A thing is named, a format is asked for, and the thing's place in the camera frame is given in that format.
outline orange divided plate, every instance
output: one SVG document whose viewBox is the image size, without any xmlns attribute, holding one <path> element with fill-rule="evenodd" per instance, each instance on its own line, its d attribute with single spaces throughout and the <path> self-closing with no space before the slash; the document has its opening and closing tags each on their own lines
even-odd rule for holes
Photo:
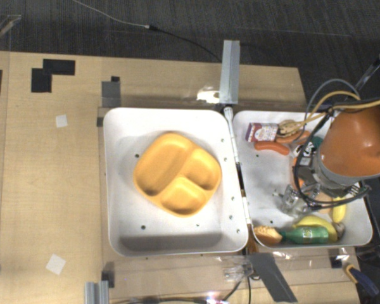
<svg viewBox="0 0 380 304">
<path fill-rule="evenodd" d="M 134 169 L 138 191 L 161 209 L 178 217 L 198 213 L 221 181 L 214 157 L 176 133 L 158 137 Z"/>
</svg>

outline banana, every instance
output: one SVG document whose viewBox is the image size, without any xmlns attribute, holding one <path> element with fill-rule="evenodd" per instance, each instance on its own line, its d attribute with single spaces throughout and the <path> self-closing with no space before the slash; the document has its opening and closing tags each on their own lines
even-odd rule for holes
<svg viewBox="0 0 380 304">
<path fill-rule="evenodd" d="M 323 226 L 328 230 L 328 240 L 329 242 L 336 242 L 338 240 L 338 235 L 336 234 L 336 229 L 333 225 L 315 215 L 307 215 L 303 217 L 297 224 L 293 225 L 294 228 L 299 226 Z"/>
<path fill-rule="evenodd" d="M 342 198 L 337 197 L 335 198 L 336 201 L 341 200 Z M 339 205 L 337 207 L 334 207 L 332 209 L 331 218 L 334 223 L 340 223 L 346 214 L 346 204 Z"/>
</svg>

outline sausage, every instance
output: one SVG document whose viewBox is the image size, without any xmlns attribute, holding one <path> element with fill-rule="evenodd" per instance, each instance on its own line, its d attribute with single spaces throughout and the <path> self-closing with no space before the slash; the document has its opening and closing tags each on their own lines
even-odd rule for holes
<svg viewBox="0 0 380 304">
<path fill-rule="evenodd" d="M 281 155 L 288 155 L 290 153 L 290 149 L 278 142 L 272 142 L 272 141 L 258 141 L 255 142 L 255 150 L 262 151 L 265 149 L 269 149 L 271 151 L 275 151 L 277 153 L 280 153 Z"/>
<path fill-rule="evenodd" d="M 288 144 L 292 143 L 299 135 L 301 134 L 301 131 L 294 133 L 293 135 L 287 136 L 287 137 L 277 137 L 276 142 L 281 143 L 281 144 Z M 305 139 L 310 136 L 310 132 L 307 130 L 304 131 L 304 133 L 298 137 L 299 142 L 297 144 L 304 144 Z"/>
</svg>

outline green bottle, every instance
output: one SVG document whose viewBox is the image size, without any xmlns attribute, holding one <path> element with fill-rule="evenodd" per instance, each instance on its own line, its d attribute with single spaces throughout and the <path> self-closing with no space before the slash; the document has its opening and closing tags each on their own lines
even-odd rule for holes
<svg viewBox="0 0 380 304">
<path fill-rule="evenodd" d="M 322 244 L 328 242 L 328 230 L 323 226 L 299 226 L 291 231 L 280 231 L 282 241 L 298 244 Z"/>
</svg>

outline thin white wire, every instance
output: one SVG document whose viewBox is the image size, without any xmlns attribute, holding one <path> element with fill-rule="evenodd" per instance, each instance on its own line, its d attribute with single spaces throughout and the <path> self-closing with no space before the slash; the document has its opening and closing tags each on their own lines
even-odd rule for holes
<svg viewBox="0 0 380 304">
<path fill-rule="evenodd" d="M 93 10 L 93 11 L 95 11 L 95 12 L 97 12 L 97 13 L 100 13 L 100 14 L 102 14 L 103 16 L 105 16 L 105 17 L 107 17 L 107 18 L 109 18 L 109 19 L 114 20 L 115 22 L 118 22 L 118 23 L 124 23 L 124 24 L 126 24 L 126 25 L 137 26 L 137 27 L 143 27 L 143 28 L 149 29 L 149 25 L 143 25 L 143 24 L 140 24 L 140 23 L 130 23 L 130 22 L 125 22 L 125 21 L 123 21 L 123 20 L 120 20 L 120 19 L 118 19 L 118 18 L 115 18 L 115 17 L 113 17 L 113 16 L 110 16 L 109 14 L 107 14 L 107 13 L 101 11 L 101 10 L 98 10 L 98 9 L 96 9 L 96 8 L 93 8 L 93 7 L 89 6 L 89 5 L 87 5 L 87 4 L 84 4 L 84 3 L 80 2 L 79 0 L 71 0 L 71 1 L 73 1 L 73 2 L 75 2 L 75 3 L 77 3 L 77 4 L 79 4 L 79 5 L 81 5 L 81 6 L 83 6 L 83 7 L 86 7 L 86 8 L 88 8 L 88 9 L 90 9 L 90 10 Z"/>
</svg>

